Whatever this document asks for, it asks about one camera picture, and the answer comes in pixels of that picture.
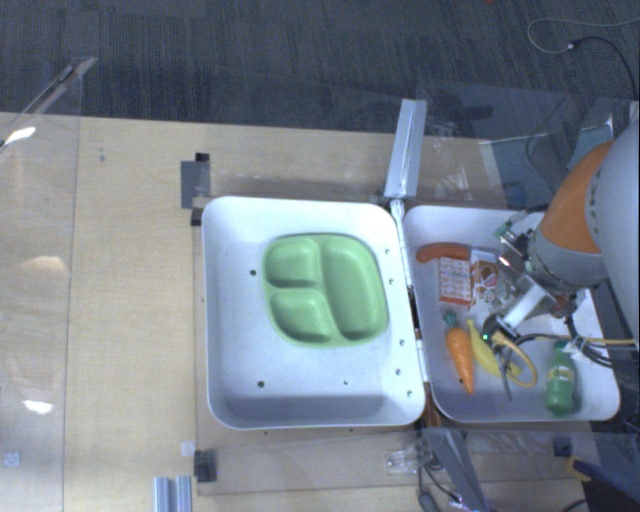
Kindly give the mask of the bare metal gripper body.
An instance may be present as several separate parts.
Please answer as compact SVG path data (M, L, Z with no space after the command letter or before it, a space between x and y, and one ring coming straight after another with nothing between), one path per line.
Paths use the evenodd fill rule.
M498 253L498 277L493 306L514 306L525 294L542 289L538 306L556 304L556 278L537 254L533 230L516 234L511 224L503 224L494 235L501 243Z

